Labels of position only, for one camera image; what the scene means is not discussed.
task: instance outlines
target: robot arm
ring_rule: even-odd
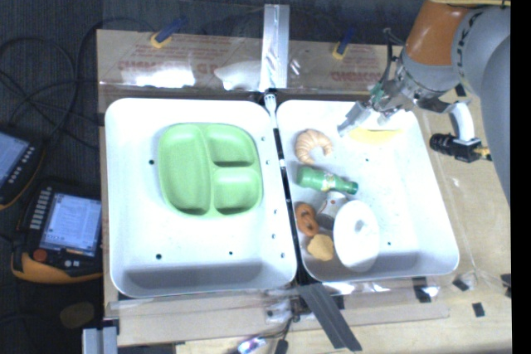
[[[485,136],[510,204],[510,0],[426,0],[397,58],[338,126],[341,135],[359,126],[371,110],[389,117],[415,106],[460,114],[439,99],[461,83],[481,100]],[[463,140],[463,143],[474,143]]]

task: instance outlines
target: metal bracket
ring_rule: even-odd
[[[290,7],[265,5],[262,67],[258,90],[285,89],[288,85]]]
[[[83,329],[83,354],[118,354],[118,328]]]

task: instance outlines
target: screen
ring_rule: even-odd
[[[101,226],[101,202],[57,193],[41,238],[41,248],[71,249],[95,256]]]
[[[11,176],[13,168],[29,145],[25,140],[0,132],[0,187]]]

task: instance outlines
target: croissant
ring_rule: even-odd
[[[313,164],[314,159],[309,155],[310,151],[320,146],[323,149],[323,154],[330,155],[332,153],[332,142],[330,139],[318,130],[306,130],[297,136],[295,142],[295,155],[299,161],[304,164]]]

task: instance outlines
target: device display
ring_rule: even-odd
[[[39,283],[66,284],[102,272],[101,200],[94,188],[46,179],[19,225],[13,273]]]
[[[8,178],[12,178],[13,168],[29,145],[30,143],[25,140],[0,133],[0,186]]]
[[[94,257],[101,227],[101,202],[57,193],[51,203],[40,247]]]
[[[10,206],[37,174],[43,143],[12,129],[0,129],[0,210]]]

